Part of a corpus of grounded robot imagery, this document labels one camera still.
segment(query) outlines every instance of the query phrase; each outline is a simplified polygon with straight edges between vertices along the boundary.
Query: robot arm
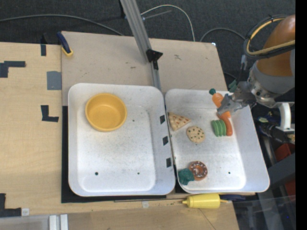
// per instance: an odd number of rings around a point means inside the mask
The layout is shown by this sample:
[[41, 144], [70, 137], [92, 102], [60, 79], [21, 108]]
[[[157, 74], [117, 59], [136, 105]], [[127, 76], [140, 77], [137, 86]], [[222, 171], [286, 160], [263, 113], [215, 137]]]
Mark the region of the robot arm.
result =
[[[266, 25], [280, 21], [262, 50], [249, 51], [249, 43], [256, 33]], [[247, 105], [261, 104], [268, 108], [279, 108], [282, 114], [280, 128], [290, 128], [290, 108], [293, 103], [279, 103], [275, 98], [285, 94], [295, 86], [295, 15], [267, 18], [248, 33], [244, 43], [245, 55], [256, 61], [249, 72], [247, 81], [240, 81], [232, 95], [226, 94], [218, 114], [226, 111], [234, 113]]]

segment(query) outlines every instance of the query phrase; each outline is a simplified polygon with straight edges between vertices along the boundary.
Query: blue clamp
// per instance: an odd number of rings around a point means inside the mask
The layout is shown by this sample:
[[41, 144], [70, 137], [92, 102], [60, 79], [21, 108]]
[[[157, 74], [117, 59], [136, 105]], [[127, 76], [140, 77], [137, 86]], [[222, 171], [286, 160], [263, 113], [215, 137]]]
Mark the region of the blue clamp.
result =
[[64, 52], [64, 54], [67, 55], [67, 56], [71, 56], [73, 54], [73, 51], [69, 47], [65, 37], [63, 36], [63, 34], [61, 32], [57, 33], [57, 38], [59, 39], [59, 41], [60, 41], [60, 43], [62, 45], [61, 49]]

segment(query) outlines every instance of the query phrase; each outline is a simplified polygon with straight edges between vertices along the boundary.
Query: mustard bottle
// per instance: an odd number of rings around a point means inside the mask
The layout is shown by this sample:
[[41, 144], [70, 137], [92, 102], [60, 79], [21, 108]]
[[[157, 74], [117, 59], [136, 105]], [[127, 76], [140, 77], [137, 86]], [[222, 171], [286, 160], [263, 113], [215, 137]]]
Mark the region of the mustard bottle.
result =
[[217, 209], [220, 207], [221, 199], [219, 194], [199, 194], [188, 196], [182, 203], [189, 208]]

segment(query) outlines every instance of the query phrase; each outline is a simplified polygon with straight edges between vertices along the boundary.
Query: black tape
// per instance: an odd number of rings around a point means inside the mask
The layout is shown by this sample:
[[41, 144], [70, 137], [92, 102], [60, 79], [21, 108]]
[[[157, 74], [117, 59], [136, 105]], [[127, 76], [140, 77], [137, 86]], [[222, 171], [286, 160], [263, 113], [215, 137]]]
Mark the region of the black tape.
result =
[[7, 78], [8, 75], [9, 67], [4, 63], [0, 63], [0, 78]]
[[171, 158], [166, 159], [166, 167], [171, 167], [172, 166], [172, 160]]
[[19, 217], [21, 216], [21, 208], [6, 209], [5, 194], [0, 194], [0, 218], [1, 217]]
[[48, 121], [48, 122], [58, 122], [59, 117], [50, 117], [49, 116], [49, 106], [48, 105], [41, 105], [40, 106], [42, 109], [42, 121]]
[[160, 116], [160, 124], [164, 123], [165, 121], [165, 115]]
[[40, 55], [41, 56], [46, 56], [47, 55], [47, 50], [46, 50], [46, 45], [45, 44], [41, 44], [40, 45]]
[[163, 137], [163, 146], [166, 145], [168, 143], [168, 137], [165, 136]]
[[9, 67], [25, 67], [25, 61], [4, 61], [0, 63], [0, 78], [7, 78]]

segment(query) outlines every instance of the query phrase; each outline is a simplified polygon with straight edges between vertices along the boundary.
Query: black clamp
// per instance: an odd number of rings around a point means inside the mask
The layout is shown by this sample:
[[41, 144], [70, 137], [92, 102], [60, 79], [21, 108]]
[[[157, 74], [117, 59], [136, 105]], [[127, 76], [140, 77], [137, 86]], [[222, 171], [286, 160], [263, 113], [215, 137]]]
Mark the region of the black clamp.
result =
[[146, 51], [147, 59], [149, 62], [153, 62], [153, 69], [159, 70], [158, 59], [163, 55], [163, 53], [148, 49]]

